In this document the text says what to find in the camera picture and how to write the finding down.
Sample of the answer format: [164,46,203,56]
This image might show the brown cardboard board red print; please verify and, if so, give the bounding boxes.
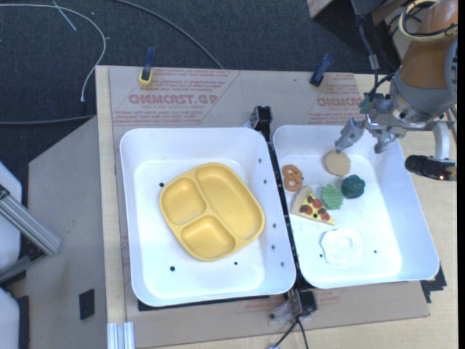
[108,66,432,328]

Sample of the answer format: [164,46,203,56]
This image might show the pizza slice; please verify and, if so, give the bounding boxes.
[289,185,336,227]

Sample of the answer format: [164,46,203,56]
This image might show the orange pretzel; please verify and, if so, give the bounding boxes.
[281,164,304,192]

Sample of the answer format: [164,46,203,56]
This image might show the yellow divided plate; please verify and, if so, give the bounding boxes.
[158,162,266,262]

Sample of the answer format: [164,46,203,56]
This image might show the light green grapes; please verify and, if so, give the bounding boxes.
[320,183,344,211]

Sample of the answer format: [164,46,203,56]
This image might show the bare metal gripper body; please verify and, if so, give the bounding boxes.
[364,95,437,138]

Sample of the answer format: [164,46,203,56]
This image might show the dark green broccoli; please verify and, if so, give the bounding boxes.
[341,174,366,200]

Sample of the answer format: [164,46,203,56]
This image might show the tan round biscuit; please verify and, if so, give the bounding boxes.
[324,150,352,177]

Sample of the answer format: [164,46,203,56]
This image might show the white fried egg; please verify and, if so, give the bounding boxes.
[319,228,364,268]

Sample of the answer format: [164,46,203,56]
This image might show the black block with thin wires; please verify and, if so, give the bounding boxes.
[249,105,273,141]
[288,289,318,318]

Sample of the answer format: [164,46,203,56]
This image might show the black cylinder on white bracket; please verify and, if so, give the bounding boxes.
[405,121,457,182]

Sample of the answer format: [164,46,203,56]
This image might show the white plastic tray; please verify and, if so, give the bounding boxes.
[272,124,440,290]
[119,127,297,308]

